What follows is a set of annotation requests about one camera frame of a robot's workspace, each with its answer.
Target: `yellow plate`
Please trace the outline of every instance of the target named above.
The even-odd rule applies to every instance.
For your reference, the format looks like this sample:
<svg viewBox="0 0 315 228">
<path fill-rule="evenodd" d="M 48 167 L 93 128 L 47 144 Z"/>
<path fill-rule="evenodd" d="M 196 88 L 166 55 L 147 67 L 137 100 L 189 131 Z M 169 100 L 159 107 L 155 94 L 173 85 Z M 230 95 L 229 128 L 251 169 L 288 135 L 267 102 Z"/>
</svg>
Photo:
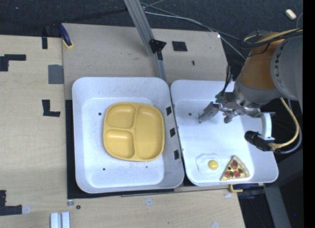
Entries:
<svg viewBox="0 0 315 228">
<path fill-rule="evenodd" d="M 118 159 L 155 160 L 164 149 L 163 116 L 147 104 L 115 103 L 105 114 L 103 143 L 106 151 Z"/>
</svg>

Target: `white tray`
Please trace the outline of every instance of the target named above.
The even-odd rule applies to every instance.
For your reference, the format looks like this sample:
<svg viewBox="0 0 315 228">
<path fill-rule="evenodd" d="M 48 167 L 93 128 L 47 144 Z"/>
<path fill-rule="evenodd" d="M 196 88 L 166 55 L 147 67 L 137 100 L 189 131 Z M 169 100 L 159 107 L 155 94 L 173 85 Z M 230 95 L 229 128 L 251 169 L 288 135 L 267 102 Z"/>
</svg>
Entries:
<svg viewBox="0 0 315 228">
<path fill-rule="evenodd" d="M 227 92 L 233 90 L 230 83 Z M 187 177 L 198 186 L 239 183 L 269 183 L 278 177 L 278 167 L 272 151 L 263 152 L 247 143 L 248 130 L 262 131 L 260 119 L 247 115 L 234 117 L 225 124 L 222 112 L 201 124 L 198 115 L 224 87 L 222 81 L 177 80 L 171 85 L 175 118 Z M 248 178 L 220 181 L 233 155 L 238 156 L 250 172 Z M 207 161 L 219 163 L 216 170 L 206 170 Z"/>
<path fill-rule="evenodd" d="M 72 86 L 75 176 L 88 193 L 171 189 L 184 179 L 182 160 L 168 85 L 155 77 L 83 77 Z M 109 155 L 103 145 L 106 109 L 117 102 L 139 102 L 155 106 L 163 115 L 165 146 L 150 162 L 123 161 Z"/>
</svg>

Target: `tan tube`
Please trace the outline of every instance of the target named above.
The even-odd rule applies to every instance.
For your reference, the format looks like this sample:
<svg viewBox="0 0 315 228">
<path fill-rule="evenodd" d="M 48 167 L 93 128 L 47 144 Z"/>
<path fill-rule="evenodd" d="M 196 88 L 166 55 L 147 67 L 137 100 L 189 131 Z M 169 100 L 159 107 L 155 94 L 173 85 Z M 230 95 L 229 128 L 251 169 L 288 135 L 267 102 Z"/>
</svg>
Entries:
<svg viewBox="0 0 315 228">
<path fill-rule="evenodd" d="M 273 34 L 277 33 L 272 32 L 264 35 L 259 41 L 264 40 Z M 240 73 L 240 81 L 243 85 L 259 90 L 273 90 L 276 88 L 270 74 L 270 63 L 275 49 L 282 41 L 283 39 L 271 42 L 268 49 L 263 54 L 259 53 L 266 49 L 267 44 L 251 50 L 249 55 L 258 55 L 247 57 Z"/>
</svg>

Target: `dark floor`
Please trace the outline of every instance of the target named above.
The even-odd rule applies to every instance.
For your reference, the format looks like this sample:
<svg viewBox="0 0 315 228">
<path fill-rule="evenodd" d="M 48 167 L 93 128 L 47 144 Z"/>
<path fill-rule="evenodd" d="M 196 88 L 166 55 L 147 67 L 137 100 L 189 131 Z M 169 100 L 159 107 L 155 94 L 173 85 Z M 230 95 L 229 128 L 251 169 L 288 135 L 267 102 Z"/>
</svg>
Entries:
<svg viewBox="0 0 315 228">
<path fill-rule="evenodd" d="M 140 0 L 152 4 L 160 0 Z M 160 14 L 176 14 L 197 20 L 221 32 L 232 46 L 238 48 L 237 38 L 256 30 L 281 32 L 303 26 L 303 0 L 164 0 L 146 8 Z M 297 19 L 289 20 L 284 12 L 292 9 Z M 152 28 L 199 30 L 205 27 L 185 20 L 147 14 Z M 122 0 L 1 0 L 0 34 L 42 36 L 44 28 L 49 28 L 51 36 L 59 36 L 54 30 L 61 22 L 133 26 Z M 244 63 L 240 54 L 222 41 L 227 59 L 234 61 L 233 71 L 240 70 Z M 296 104 L 295 114 L 303 125 L 303 115 Z M 279 101 L 273 101 L 266 110 L 276 111 L 273 120 L 273 135 L 278 141 L 286 141 L 294 131 L 294 125 L 285 114 Z M 281 162 L 289 155 L 276 155 Z M 281 187 L 283 201 L 293 228 L 304 226 L 303 176 Z M 253 198 L 240 197 L 247 228 L 272 228 L 272 218 L 265 195 Z"/>
</svg>

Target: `pizza slice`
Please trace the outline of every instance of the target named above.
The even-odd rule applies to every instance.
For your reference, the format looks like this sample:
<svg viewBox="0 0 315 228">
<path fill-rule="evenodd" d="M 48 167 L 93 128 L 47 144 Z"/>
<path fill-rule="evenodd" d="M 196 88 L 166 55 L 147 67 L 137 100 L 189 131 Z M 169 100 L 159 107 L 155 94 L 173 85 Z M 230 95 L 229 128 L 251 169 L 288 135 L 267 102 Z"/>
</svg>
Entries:
<svg viewBox="0 0 315 228">
<path fill-rule="evenodd" d="M 226 169 L 220 180 L 225 181 L 237 178 L 246 178 L 249 176 L 250 173 L 245 164 L 241 161 L 240 158 L 234 155 L 226 166 Z"/>
</svg>

